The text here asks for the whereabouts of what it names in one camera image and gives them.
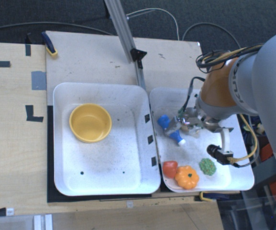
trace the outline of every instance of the silver metal bar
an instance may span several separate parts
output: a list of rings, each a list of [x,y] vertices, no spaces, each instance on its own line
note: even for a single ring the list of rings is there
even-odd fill
[[[120,0],[104,0],[107,6],[107,9],[110,13],[112,21],[115,26],[115,30],[119,36],[121,45],[124,49],[125,55],[129,62],[133,62],[133,58],[131,56],[131,50],[136,48],[132,33],[129,29],[127,23],[127,17],[124,13],[123,7],[121,5]],[[138,67],[137,61],[135,61],[136,68],[136,77],[138,85],[142,88],[145,87],[145,81],[143,76],[143,70]]]

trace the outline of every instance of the white tray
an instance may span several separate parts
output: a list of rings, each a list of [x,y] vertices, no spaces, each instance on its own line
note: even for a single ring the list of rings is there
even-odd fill
[[[195,105],[198,93],[194,90],[188,107]],[[156,88],[150,93],[150,105],[153,112],[156,140],[161,164],[165,161],[177,161],[179,166],[190,165],[198,173],[200,180],[196,188],[184,190],[177,185],[174,179],[164,176],[164,182],[167,187],[174,192],[196,192],[196,191],[239,191],[249,190],[254,185],[254,175],[251,166],[235,168],[230,165],[221,165],[212,158],[206,151],[208,145],[214,144],[221,146],[221,136],[219,133],[211,133],[202,129],[197,135],[191,136],[180,130],[180,135],[186,140],[183,146],[179,146],[175,140],[164,135],[163,129],[158,125],[157,120],[163,114],[172,119],[177,111],[183,106],[187,97],[187,89],[176,88]],[[230,150],[234,152],[234,157],[240,158],[247,155],[243,142],[239,123],[236,115],[224,120],[220,124],[222,127],[233,127],[230,132]],[[202,158],[210,158],[216,165],[214,175],[204,175],[200,170],[199,162]],[[249,160],[239,162],[239,164],[248,163]]]
[[[83,103],[103,106],[112,130],[88,144],[69,127]],[[148,95],[135,85],[62,83],[53,93],[54,179],[67,196],[151,194],[161,182]]]

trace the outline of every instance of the tomato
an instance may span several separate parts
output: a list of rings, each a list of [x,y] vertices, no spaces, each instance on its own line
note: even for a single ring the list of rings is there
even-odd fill
[[[162,172],[168,178],[174,178],[176,175],[178,163],[176,161],[166,161],[163,163]]]

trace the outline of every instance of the toy pumpkin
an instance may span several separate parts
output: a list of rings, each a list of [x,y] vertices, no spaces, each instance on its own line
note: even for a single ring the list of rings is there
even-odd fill
[[[195,188],[200,180],[195,169],[189,165],[178,167],[174,178],[179,186],[187,190]]]

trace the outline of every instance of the yellow bowl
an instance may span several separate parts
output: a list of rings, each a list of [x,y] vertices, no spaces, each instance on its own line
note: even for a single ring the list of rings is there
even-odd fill
[[[70,115],[69,124],[75,137],[86,143],[103,140],[112,127],[111,116],[106,109],[93,103],[77,106]]]

